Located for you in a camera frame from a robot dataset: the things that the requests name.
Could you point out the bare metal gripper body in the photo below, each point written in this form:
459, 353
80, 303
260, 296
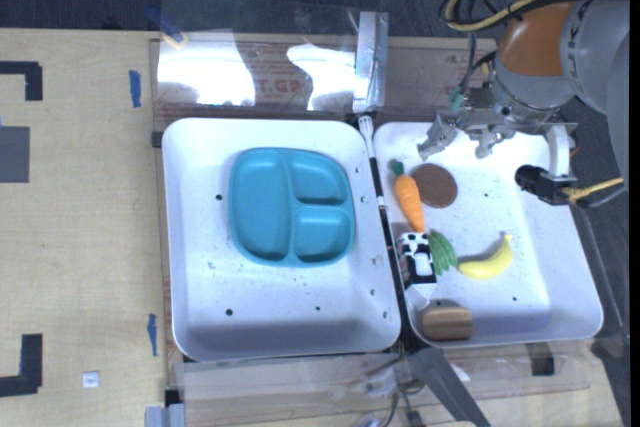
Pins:
487, 119

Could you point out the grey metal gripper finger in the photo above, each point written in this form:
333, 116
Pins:
488, 146
438, 135

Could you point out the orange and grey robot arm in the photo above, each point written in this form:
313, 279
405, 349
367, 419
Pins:
537, 35

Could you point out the brown biscuit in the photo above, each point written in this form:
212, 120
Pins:
439, 187

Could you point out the orange carrot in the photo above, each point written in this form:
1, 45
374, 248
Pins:
409, 197

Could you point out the white plastic tray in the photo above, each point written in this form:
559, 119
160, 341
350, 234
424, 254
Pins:
500, 215
200, 240

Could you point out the green ribbed vegetable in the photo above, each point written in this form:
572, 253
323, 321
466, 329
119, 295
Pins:
444, 252

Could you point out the yellow banana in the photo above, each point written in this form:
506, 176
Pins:
487, 264

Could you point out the black and white carton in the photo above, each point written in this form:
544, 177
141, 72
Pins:
416, 257

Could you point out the brown bread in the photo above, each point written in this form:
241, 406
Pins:
446, 323

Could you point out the blue divided plate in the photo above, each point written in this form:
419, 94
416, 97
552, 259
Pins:
270, 205

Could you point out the black cylinder on white bracket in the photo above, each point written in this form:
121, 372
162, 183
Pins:
540, 182

